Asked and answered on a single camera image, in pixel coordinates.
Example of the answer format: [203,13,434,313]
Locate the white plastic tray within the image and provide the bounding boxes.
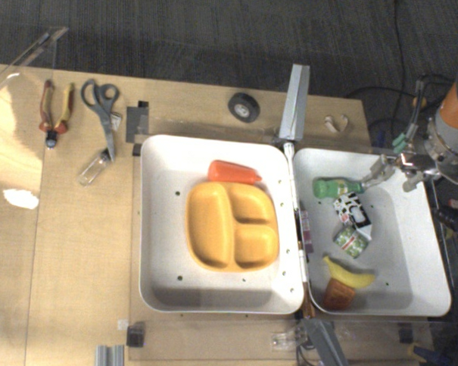
[285,146,458,321]
[132,133,312,319]

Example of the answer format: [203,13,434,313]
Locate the green plastic bottle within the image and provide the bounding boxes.
[312,175,366,202]

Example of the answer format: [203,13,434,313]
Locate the clear plastic bottle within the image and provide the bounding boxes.
[76,149,112,189]

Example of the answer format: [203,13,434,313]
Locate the orange carrot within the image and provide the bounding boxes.
[206,158,264,186]

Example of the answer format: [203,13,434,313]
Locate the purple packet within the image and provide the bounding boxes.
[295,209,317,256]

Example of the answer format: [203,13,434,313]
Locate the green and white carton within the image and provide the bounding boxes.
[332,225,370,260]

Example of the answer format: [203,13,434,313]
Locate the grey scissors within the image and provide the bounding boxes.
[77,77,122,163]

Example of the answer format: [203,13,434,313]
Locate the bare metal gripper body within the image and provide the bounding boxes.
[394,145,458,186]

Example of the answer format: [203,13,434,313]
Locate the black tape roll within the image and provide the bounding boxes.
[226,91,262,124]

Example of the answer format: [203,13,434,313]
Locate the red and yellow pliers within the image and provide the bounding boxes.
[37,79,76,150]

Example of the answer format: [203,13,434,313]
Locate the orange divided plate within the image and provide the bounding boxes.
[182,180,283,275]

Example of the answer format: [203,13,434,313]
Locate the black and white carton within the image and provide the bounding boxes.
[331,190,375,242]

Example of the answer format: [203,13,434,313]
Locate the yellow banana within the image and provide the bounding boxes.
[321,255,377,290]

